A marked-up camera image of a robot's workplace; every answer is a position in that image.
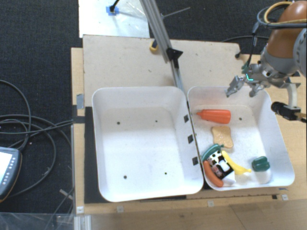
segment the wooden board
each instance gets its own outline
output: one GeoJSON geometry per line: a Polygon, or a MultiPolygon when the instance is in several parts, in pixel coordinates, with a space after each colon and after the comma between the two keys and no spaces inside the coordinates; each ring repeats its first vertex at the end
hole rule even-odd
{"type": "MultiPolygon", "coordinates": [[[[151,58],[151,53],[148,48],[150,40],[142,39],[146,43],[142,44],[141,47],[139,43],[131,45],[134,50],[141,51],[145,55],[149,55],[151,58]]],[[[237,53],[238,46],[234,44],[222,44],[222,43],[199,43],[195,42],[195,48],[193,49],[192,41],[172,41],[173,45],[178,46],[178,49],[183,48],[184,45],[188,45],[187,52],[185,52],[186,57],[180,59],[180,67],[182,67],[182,76],[185,88],[189,87],[193,78],[187,76],[189,72],[194,74],[194,77],[197,76],[197,70],[195,69],[196,65],[199,67],[207,67],[211,72],[214,72],[214,76],[217,75],[218,71],[228,72],[227,68],[233,68],[230,73],[227,74],[222,81],[223,85],[229,84],[230,80],[233,78],[234,74],[239,74],[240,66],[246,61],[247,56],[241,56],[240,59],[235,59],[234,55],[237,53]],[[206,61],[198,59],[201,58],[202,52],[206,54],[206,61]]],[[[71,51],[71,62],[72,62],[72,88],[73,88],[73,103],[76,103],[76,95],[84,91],[83,85],[83,50],[80,48],[73,48],[71,51]]],[[[259,56],[253,58],[253,62],[257,62],[259,56]]],[[[146,69],[148,73],[153,73],[154,66],[146,69]]],[[[85,72],[89,74],[89,71],[92,71],[92,74],[99,76],[99,71],[89,69],[85,72]]],[[[162,79],[165,79],[162,83],[168,85],[171,83],[171,72],[169,68],[165,68],[164,74],[158,74],[154,72],[156,77],[160,76],[162,79]]],[[[207,84],[214,84],[214,80],[210,75],[202,75],[202,77],[209,78],[207,84]]],[[[298,104],[302,108],[303,112],[306,112],[306,79],[297,78],[297,81],[302,83],[302,86],[298,89],[298,96],[300,97],[298,104]]],[[[99,87],[94,80],[90,83],[91,91],[89,94],[96,90],[99,87]]],[[[268,89],[268,93],[272,101],[281,101],[287,102],[287,93],[286,91],[276,89],[271,87],[268,89]]],[[[90,101],[85,102],[87,105],[91,105],[90,101]]],[[[78,115],[84,115],[84,110],[78,110],[78,115]]],[[[231,204],[245,204],[245,203],[257,203],[257,202],[271,202],[272,195],[276,194],[287,194],[290,200],[295,199],[307,199],[307,180],[306,180],[306,125],[299,122],[289,122],[281,117],[277,117],[281,132],[286,144],[286,147],[289,151],[289,156],[292,161],[294,170],[295,170],[295,182],[292,186],[284,189],[279,188],[261,188],[261,189],[249,189],[249,190],[237,190],[237,191],[228,191],[228,192],[200,192],[195,195],[189,195],[187,200],[176,200],[176,201],[155,201],[155,202],[125,202],[125,203],[104,203],[104,204],[84,204],[84,125],[75,124],[74,125],[74,156],[75,156],[75,181],[76,181],[76,206],[83,207],[85,214],[98,214],[98,213],[112,213],[116,212],[117,206],[123,206],[128,212],[143,212],[148,210],[168,210],[168,209],[185,209],[185,208],[198,208],[198,207],[207,207],[208,200],[214,200],[215,205],[218,206],[228,206],[231,204]]]]}
{"type": "MultiPolygon", "coordinates": [[[[149,50],[150,39],[85,35],[83,37],[85,106],[104,87],[173,86],[170,63],[149,50]]],[[[228,86],[241,72],[237,44],[171,40],[179,58],[185,94],[193,86],[228,86]]]]}
{"type": "Polygon", "coordinates": [[[94,230],[305,229],[307,200],[92,215],[94,230]]]}

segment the white plastic tray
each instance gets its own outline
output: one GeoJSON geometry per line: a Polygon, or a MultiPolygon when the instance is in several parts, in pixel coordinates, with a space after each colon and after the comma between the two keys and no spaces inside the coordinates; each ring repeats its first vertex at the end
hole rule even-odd
{"type": "Polygon", "coordinates": [[[271,168],[266,172],[236,175],[232,186],[216,187],[206,177],[206,182],[215,190],[227,191],[257,187],[288,186],[293,183],[295,174],[292,168],[276,116],[271,111],[271,99],[265,91],[250,98],[249,87],[243,87],[229,98],[225,95],[227,87],[194,87],[188,92],[188,100],[196,140],[200,154],[213,145],[211,128],[220,124],[202,120],[196,113],[202,109],[228,109],[234,147],[223,148],[237,164],[251,168],[252,161],[266,156],[271,168]]]}
{"type": "Polygon", "coordinates": [[[201,190],[201,163],[181,90],[102,88],[93,94],[92,104],[99,190],[106,200],[201,190]]]}

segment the wooden table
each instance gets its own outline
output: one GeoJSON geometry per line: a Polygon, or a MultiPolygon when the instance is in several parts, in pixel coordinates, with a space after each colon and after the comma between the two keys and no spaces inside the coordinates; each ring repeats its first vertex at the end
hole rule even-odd
{"type": "MultiPolygon", "coordinates": [[[[77,104],[77,95],[84,94],[85,106],[91,106],[92,93],[101,87],[135,86],[135,82],[130,79],[121,80],[127,74],[131,74],[134,78],[143,76],[142,81],[146,86],[172,85],[170,67],[165,67],[165,62],[159,53],[155,55],[149,51],[149,44],[150,39],[85,36],[83,49],[71,49],[73,105],[77,104]],[[132,56],[132,52],[137,52],[137,55],[132,56]],[[140,72],[135,61],[146,62],[146,68],[143,67],[140,72]],[[125,65],[124,70],[120,69],[122,65],[125,65]]],[[[193,85],[227,86],[234,75],[241,75],[240,66],[248,57],[241,55],[239,59],[235,59],[234,55],[239,52],[236,44],[182,40],[172,40],[172,44],[174,48],[184,51],[179,63],[186,91],[193,85]]],[[[258,59],[259,56],[253,56],[252,62],[257,62],[258,59]]],[[[306,113],[306,78],[297,77],[293,81],[301,83],[298,89],[298,106],[302,108],[302,112],[306,113]]],[[[284,103],[288,101],[286,90],[271,87],[267,89],[267,92],[272,101],[284,103]]],[[[84,113],[84,108],[77,109],[78,116],[84,116],[84,113]]],[[[295,216],[296,220],[290,220],[288,223],[292,224],[292,228],[300,226],[302,222],[306,222],[304,214],[307,212],[306,124],[289,122],[280,116],[277,116],[277,120],[295,171],[295,181],[287,188],[271,187],[226,192],[206,190],[189,195],[185,200],[100,204],[84,203],[85,126],[82,123],[76,123],[73,127],[73,154],[77,213],[101,214],[99,217],[93,217],[92,223],[95,226],[93,229],[119,229],[121,226],[126,226],[127,229],[137,229],[135,226],[138,226],[143,229],[144,219],[148,219],[149,224],[153,224],[152,228],[148,226],[147,229],[170,229],[169,226],[174,222],[176,224],[172,226],[176,226],[176,229],[190,229],[186,225],[183,227],[182,224],[178,224],[177,219],[181,223],[185,220],[184,224],[192,221],[190,226],[194,226],[197,222],[198,226],[202,226],[204,219],[219,219],[221,213],[225,218],[217,223],[217,229],[223,229],[223,227],[230,229],[229,224],[236,226],[237,229],[245,229],[244,227],[252,222],[253,214],[260,217],[260,221],[262,218],[262,222],[254,226],[260,227],[269,220],[279,226],[279,221],[273,220],[273,216],[288,215],[287,211],[291,210],[291,217],[295,216]],[[284,195],[288,197],[288,201],[283,201],[284,195]],[[263,216],[264,213],[271,214],[272,218],[263,216]],[[159,219],[165,224],[160,223],[157,227],[159,219]]]]}

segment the black tape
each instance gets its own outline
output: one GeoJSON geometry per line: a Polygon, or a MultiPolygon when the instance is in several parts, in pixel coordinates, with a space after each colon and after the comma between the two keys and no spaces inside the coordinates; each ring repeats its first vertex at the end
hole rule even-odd
{"type": "Polygon", "coordinates": [[[192,143],[193,140],[194,140],[193,135],[190,135],[190,136],[188,137],[188,142],[189,142],[189,144],[192,143]]]}
{"type": "Polygon", "coordinates": [[[72,106],[72,120],[75,124],[85,124],[85,117],[78,116],[77,105],[72,106]]]}
{"type": "Polygon", "coordinates": [[[197,157],[194,157],[194,158],[192,159],[192,162],[193,162],[193,165],[198,164],[198,158],[197,158],[197,157]]]}
{"type": "Polygon", "coordinates": [[[149,198],[149,199],[142,199],[140,202],[156,202],[156,201],[172,201],[172,200],[183,200],[187,199],[186,195],[181,196],[170,196],[170,197],[160,197],[160,198],[149,198]]]}
{"type": "Polygon", "coordinates": [[[94,135],[93,109],[85,108],[85,155],[84,155],[84,202],[107,203],[98,187],[96,144],[94,135]]]}
{"type": "Polygon", "coordinates": [[[188,115],[185,115],[183,118],[184,118],[184,122],[185,123],[189,120],[189,116],[188,115]]]}

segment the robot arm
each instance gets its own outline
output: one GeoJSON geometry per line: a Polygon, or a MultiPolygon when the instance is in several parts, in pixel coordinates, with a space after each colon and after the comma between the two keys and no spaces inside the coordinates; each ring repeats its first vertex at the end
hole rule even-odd
{"type": "Polygon", "coordinates": [[[226,96],[229,97],[237,92],[244,83],[252,88],[249,93],[250,97],[271,85],[286,88],[289,96],[288,105],[273,103],[272,110],[288,120],[306,122],[304,119],[306,115],[301,114],[300,108],[297,107],[296,89],[300,83],[291,83],[289,78],[300,76],[298,71],[306,77],[306,17],[307,1],[281,2],[271,6],[264,14],[264,22],[261,24],[274,29],[263,49],[260,61],[257,64],[249,64],[248,61],[242,67],[244,76],[235,76],[226,91],[226,96]],[[278,22],[269,22],[268,14],[285,4],[287,7],[278,22]]]}

